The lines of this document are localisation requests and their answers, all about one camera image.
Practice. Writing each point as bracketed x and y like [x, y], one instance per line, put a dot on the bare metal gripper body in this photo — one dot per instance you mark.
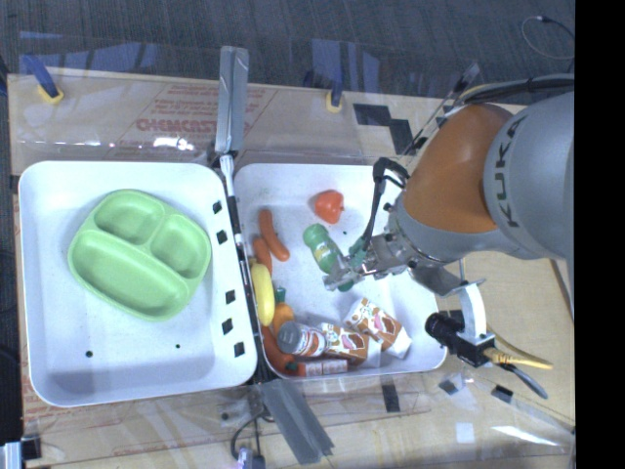
[386, 254]

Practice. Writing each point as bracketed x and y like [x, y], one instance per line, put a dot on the yellow banana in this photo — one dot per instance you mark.
[262, 293]

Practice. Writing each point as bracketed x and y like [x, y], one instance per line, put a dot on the brown cardboard board, red print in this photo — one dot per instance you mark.
[122, 115]

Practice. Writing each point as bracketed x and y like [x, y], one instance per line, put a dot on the red and white packet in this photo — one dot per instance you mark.
[322, 367]

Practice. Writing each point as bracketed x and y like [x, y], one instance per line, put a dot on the orange toy sausage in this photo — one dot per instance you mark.
[262, 253]
[272, 236]

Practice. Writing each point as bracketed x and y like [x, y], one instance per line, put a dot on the green bottle, yellow label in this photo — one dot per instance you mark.
[321, 247]

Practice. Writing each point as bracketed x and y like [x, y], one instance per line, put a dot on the orange carrot, green top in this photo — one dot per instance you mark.
[283, 313]

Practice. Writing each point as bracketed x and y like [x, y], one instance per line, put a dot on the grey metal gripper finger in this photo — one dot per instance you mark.
[337, 276]
[356, 268]

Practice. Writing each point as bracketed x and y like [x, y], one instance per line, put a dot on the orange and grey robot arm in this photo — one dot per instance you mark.
[527, 179]

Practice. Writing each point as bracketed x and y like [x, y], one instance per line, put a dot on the white plastic tray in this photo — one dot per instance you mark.
[146, 359]
[293, 188]

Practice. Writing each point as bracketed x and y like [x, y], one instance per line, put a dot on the orange can, grey lid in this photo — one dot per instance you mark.
[300, 340]

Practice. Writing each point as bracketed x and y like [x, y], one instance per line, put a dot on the orange and white carton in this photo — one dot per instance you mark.
[378, 323]
[349, 342]

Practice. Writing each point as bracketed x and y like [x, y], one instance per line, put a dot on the black cylinder on white bracket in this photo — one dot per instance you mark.
[456, 335]

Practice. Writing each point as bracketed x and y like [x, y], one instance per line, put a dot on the green divided plate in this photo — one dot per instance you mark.
[132, 267]

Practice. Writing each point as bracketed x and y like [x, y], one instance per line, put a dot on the orange toy carrot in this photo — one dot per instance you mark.
[273, 352]

